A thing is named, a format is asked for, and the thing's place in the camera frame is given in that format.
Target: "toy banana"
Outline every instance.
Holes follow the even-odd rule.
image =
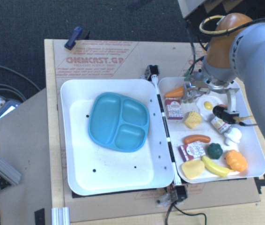
[[[212,159],[210,159],[206,155],[203,155],[201,157],[201,160],[203,161],[204,166],[206,167],[207,170],[209,170],[211,173],[214,173],[218,176],[226,177],[228,173],[233,171],[227,167],[223,167],[223,166],[216,164]]]

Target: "black clip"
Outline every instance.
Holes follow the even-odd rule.
[[[145,71],[145,78],[148,81],[151,81],[151,75],[159,75],[159,67],[158,65],[148,65]]]
[[[70,39],[68,40],[68,42],[65,44],[64,47],[69,49],[69,50],[71,50],[76,44],[75,40],[77,40],[79,38],[81,33],[82,33],[82,28],[81,27],[76,27],[73,30],[72,36],[70,37]]]

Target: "dark carpet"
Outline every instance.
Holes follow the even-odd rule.
[[[265,17],[265,0],[244,0],[230,12],[253,19]],[[209,16],[225,14],[222,5],[209,14],[200,6],[184,19],[177,0],[0,0],[0,65],[43,89],[44,39],[69,39],[80,26],[80,39],[207,42],[207,37],[196,35],[199,24]],[[191,36],[186,20],[194,28]],[[2,68],[0,84],[18,89],[27,99],[38,92],[31,83]],[[7,91],[3,96],[17,99]]]

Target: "toy hot dog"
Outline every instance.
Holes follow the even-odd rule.
[[[208,143],[211,141],[209,136],[201,135],[201,134],[194,134],[184,138],[184,144],[193,143],[195,141],[200,141],[202,143]]]

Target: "blue divided plate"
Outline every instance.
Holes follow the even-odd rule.
[[[88,133],[101,146],[134,152],[144,145],[148,127],[149,113],[144,104],[131,97],[106,92],[93,104]]]

